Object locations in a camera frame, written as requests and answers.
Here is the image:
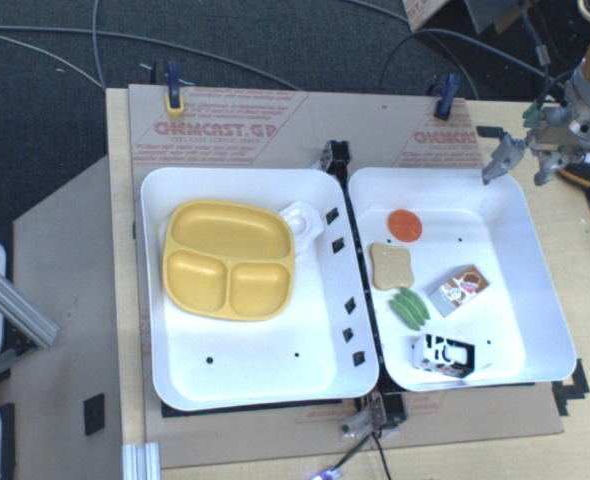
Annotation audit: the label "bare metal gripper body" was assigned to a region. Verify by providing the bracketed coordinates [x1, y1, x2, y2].
[524, 105, 590, 166]

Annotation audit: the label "white plastic tray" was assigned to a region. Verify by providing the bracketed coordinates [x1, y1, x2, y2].
[347, 166, 578, 394]
[139, 166, 381, 412]

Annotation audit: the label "orange round toy slice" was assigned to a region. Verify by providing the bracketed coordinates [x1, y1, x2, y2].
[387, 209, 424, 243]

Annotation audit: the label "brown and white small carton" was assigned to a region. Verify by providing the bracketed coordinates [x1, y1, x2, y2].
[428, 264, 491, 319]

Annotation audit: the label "tan toy bread slice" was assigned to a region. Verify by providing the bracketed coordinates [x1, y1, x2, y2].
[369, 242, 416, 291]

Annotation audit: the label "thin black and white rod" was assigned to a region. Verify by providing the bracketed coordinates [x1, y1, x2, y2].
[341, 166, 387, 395]

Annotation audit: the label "green toy pea pods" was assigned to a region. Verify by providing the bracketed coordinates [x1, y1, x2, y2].
[387, 287, 432, 331]

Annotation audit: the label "black and white small carton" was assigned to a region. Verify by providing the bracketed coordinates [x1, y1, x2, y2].
[408, 332, 494, 381]

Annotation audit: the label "brown cardboard board red print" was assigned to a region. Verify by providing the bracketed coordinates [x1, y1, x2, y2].
[127, 83, 566, 470]

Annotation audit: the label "yellow divided plate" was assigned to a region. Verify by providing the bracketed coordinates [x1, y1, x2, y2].
[162, 198, 297, 323]

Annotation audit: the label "black block with thin wires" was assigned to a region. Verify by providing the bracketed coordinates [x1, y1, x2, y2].
[318, 139, 352, 175]
[339, 392, 408, 442]

